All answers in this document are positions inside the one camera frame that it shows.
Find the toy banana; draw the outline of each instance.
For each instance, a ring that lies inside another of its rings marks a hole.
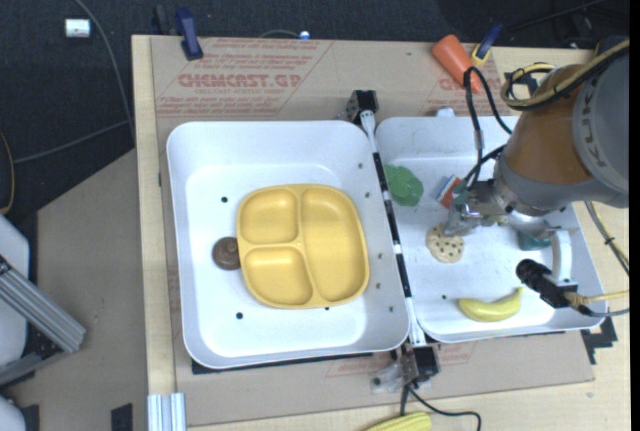
[[[503,321],[518,313],[520,310],[520,297],[523,292],[524,288],[518,287],[513,294],[491,303],[478,299],[461,298],[458,300],[458,305],[460,310],[474,321]]]

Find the orange cone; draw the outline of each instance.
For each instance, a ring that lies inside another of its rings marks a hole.
[[[458,37],[445,36],[431,48],[431,52],[458,84],[464,87],[464,73],[473,66],[473,63]],[[471,74],[471,90],[474,93],[482,93],[482,82],[476,73]]]

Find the yellow divided bowl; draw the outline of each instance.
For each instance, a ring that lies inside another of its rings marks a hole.
[[[369,259],[353,202],[318,184],[253,191],[237,218],[240,264],[249,291],[279,308],[329,307],[358,297]]]

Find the banana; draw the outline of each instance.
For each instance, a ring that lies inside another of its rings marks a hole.
[[[491,303],[478,299],[461,298],[458,300],[458,305],[460,310],[474,321],[503,321],[518,313],[520,310],[520,297],[523,292],[524,287],[518,287],[513,294]]]

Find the wooden table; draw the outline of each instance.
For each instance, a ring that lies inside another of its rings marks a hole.
[[[137,124],[138,183],[140,198],[141,248],[144,281],[145,334],[147,350],[147,382],[149,394],[168,395],[176,392],[174,348],[169,309],[167,258],[161,188],[158,184],[160,161],[156,128],[155,93],[153,87],[152,38],[134,36],[133,76],[135,118]],[[343,42],[349,52],[363,50],[394,54],[430,56],[429,44],[372,44],[371,42]],[[498,73],[513,71],[534,61],[558,65],[583,63],[591,57],[588,51],[494,48],[493,56]],[[366,59],[354,60],[361,66]],[[375,70],[375,60],[369,70]],[[404,77],[425,78],[418,71]],[[621,247],[628,251],[628,210],[599,206],[599,211]],[[626,288],[628,279],[603,245],[583,206],[576,206],[590,251],[607,291]],[[439,400],[436,406],[449,411],[472,409],[483,418],[485,429],[629,429],[630,403],[630,338],[629,317],[614,319],[618,341],[613,348],[596,353],[595,380],[577,385],[552,386],[538,389],[481,394]],[[422,409],[417,403],[411,411]],[[321,412],[262,420],[199,426],[199,430],[360,430],[385,418],[397,416],[398,405],[382,405],[350,410]],[[434,429],[475,429],[471,418],[451,419],[434,416]]]

